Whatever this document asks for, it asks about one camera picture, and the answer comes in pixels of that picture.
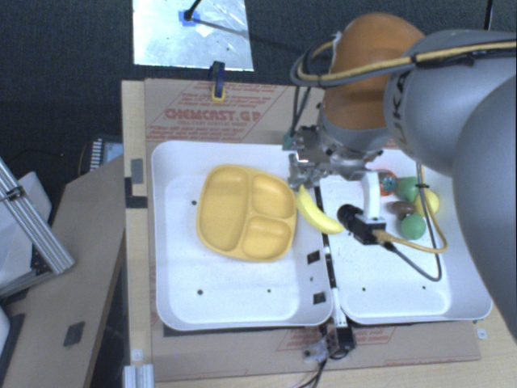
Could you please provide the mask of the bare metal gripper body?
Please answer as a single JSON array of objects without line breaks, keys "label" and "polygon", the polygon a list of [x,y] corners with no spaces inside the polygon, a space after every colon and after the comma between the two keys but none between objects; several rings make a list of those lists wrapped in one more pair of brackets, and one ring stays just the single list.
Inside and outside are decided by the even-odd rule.
[{"label": "bare metal gripper body", "polygon": [[289,155],[289,168],[299,167],[305,174],[320,171],[324,178],[340,175],[345,180],[359,181],[366,165],[382,154],[382,148],[370,151],[356,151],[329,135],[316,125],[302,126],[292,139],[292,153]]}]

